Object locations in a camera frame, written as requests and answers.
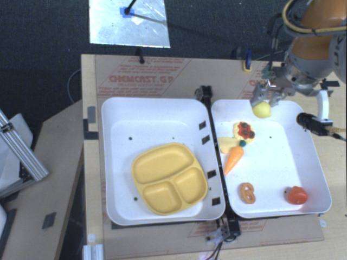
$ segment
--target toy tomato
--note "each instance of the toy tomato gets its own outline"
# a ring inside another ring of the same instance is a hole
[[[289,191],[287,198],[291,204],[299,205],[304,204],[308,200],[309,195],[305,192],[303,188],[294,186]]]

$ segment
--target divided plate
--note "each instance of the divided plate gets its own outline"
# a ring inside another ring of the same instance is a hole
[[[207,194],[207,181],[193,153],[184,145],[158,146],[137,156],[131,173],[148,208],[158,215],[187,209]]]

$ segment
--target blue tape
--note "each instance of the blue tape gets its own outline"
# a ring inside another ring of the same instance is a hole
[[[130,13],[129,13],[128,15],[126,15],[126,14],[124,13],[124,11],[125,11],[126,8],[127,8],[127,7],[125,7],[125,6],[122,7],[122,8],[119,8],[120,14],[122,15],[123,18],[131,18],[131,16],[135,14],[135,11],[134,11],[133,8],[131,8],[131,9],[130,9]]]
[[[252,50],[250,48],[247,49],[245,61],[246,61],[246,68],[250,69],[250,64],[252,62]]]

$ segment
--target cardboard sheet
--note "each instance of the cardboard sheet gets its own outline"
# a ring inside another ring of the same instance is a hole
[[[112,96],[193,98],[202,85],[213,87],[213,101],[249,99],[266,63],[254,62],[253,72],[244,73],[242,62],[231,60],[145,57],[145,63],[140,64],[133,56],[95,55],[89,59],[95,61],[91,66],[95,66],[96,76],[105,259],[212,250],[215,245],[207,244],[205,235],[216,229],[215,221],[140,227],[111,222],[106,213],[101,105]],[[243,220],[240,225],[241,236],[222,249],[324,239],[316,215]]]

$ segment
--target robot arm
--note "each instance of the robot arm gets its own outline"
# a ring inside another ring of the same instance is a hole
[[[347,0],[310,0],[300,25],[296,25],[291,16],[298,1],[290,0],[281,14],[285,31],[294,37],[284,62],[281,67],[272,67],[270,62],[263,70],[267,83],[257,84],[250,104],[254,108],[268,93],[272,94],[271,107],[296,92],[316,96],[318,116],[305,114],[297,122],[314,134],[332,135],[328,130],[332,126],[328,118],[332,91],[315,86],[332,72],[346,83]]]

